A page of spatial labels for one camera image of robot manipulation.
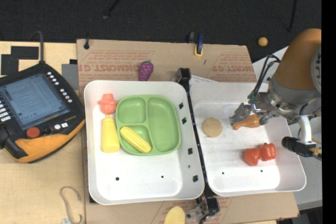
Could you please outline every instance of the green plate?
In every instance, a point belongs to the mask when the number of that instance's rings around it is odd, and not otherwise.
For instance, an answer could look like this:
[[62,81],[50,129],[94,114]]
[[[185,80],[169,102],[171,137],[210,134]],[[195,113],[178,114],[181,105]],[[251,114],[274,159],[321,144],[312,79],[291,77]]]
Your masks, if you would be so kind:
[[[173,103],[159,95],[133,95],[118,101],[115,122],[122,148],[134,155],[160,155],[176,150],[181,143],[179,117]],[[151,146],[142,153],[120,135],[127,126],[136,131]]]

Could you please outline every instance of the purple toy eggplant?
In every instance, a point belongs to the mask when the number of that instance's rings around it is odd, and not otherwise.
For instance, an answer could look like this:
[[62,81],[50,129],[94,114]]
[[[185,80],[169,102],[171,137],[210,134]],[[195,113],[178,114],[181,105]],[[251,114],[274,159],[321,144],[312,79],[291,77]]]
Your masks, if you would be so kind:
[[139,68],[139,80],[140,81],[148,81],[149,77],[153,73],[154,65],[151,60],[142,62]]

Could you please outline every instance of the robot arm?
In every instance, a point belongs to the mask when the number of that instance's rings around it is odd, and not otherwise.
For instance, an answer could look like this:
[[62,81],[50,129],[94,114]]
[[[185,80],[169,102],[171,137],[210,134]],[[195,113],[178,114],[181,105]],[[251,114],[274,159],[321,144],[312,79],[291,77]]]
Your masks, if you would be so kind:
[[[276,60],[266,65],[270,58]],[[269,81],[267,92],[259,92],[268,68],[275,62],[279,62],[279,66]],[[316,150],[311,139],[309,117],[312,115],[303,113],[307,104],[321,99],[321,30],[310,28],[301,32],[281,61],[268,56],[248,99],[248,104],[241,103],[230,117],[235,130],[241,126],[258,127],[268,123],[271,117],[283,116],[290,124],[300,124],[301,137],[285,137],[282,145],[299,155],[322,159],[322,153]]]

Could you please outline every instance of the black carpet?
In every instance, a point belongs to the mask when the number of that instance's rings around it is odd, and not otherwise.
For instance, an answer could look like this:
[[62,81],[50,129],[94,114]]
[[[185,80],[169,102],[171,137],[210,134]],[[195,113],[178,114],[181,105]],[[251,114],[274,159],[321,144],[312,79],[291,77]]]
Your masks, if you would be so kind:
[[[322,0],[0,0],[0,40],[45,42],[78,38],[184,42],[193,31],[206,44],[246,45],[252,62],[290,44],[307,28],[321,28]],[[258,38],[269,44],[260,47]]]

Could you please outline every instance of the red emergency stop button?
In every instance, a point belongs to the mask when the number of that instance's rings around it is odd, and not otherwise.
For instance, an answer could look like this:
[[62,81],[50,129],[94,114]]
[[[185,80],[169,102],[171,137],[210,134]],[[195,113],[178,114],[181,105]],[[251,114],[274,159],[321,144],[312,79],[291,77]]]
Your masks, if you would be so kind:
[[30,127],[27,129],[26,134],[29,139],[34,139],[40,136],[40,129],[38,127]]

